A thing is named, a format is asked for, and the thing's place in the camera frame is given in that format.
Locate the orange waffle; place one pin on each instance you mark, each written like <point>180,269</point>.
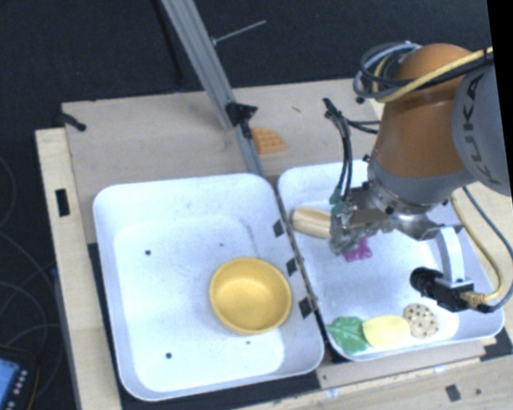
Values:
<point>269,140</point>

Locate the chocolate chip biscuit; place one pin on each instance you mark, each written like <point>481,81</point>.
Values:
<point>421,320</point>

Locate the yellow oval slice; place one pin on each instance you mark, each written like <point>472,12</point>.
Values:
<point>385,331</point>

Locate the white plastic tray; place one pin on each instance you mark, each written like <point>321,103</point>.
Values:
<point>379,281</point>
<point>179,294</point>

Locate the pale wood board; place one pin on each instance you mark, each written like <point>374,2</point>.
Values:
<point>154,138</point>

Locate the black cylinder on white bracket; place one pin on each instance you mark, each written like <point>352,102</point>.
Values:
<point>451,293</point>

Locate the tan bread roll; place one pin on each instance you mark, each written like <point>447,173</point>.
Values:
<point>310,222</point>

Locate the yellow bowl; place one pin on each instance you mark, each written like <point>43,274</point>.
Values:
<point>250,296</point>

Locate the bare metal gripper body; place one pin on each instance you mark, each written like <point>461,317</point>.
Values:
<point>371,219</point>

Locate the purple grapes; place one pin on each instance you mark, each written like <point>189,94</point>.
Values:
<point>360,252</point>

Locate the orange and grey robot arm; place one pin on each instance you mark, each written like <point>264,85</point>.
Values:
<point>429,129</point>

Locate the green lettuce leaf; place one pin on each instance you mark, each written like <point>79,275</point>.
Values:
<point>348,335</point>

